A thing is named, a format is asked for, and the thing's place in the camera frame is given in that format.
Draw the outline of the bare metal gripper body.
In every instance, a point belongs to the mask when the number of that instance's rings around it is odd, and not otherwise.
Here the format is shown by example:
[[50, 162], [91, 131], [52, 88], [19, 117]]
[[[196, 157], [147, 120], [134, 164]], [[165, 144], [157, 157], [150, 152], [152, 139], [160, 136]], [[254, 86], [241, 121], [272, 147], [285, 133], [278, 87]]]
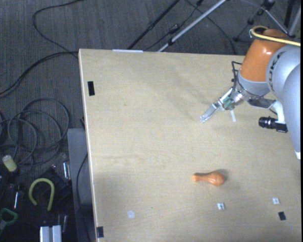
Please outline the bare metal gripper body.
[[251, 95], [243, 89], [231, 87], [223, 96], [219, 98], [219, 108], [221, 110], [233, 110], [244, 101], [251, 99]]

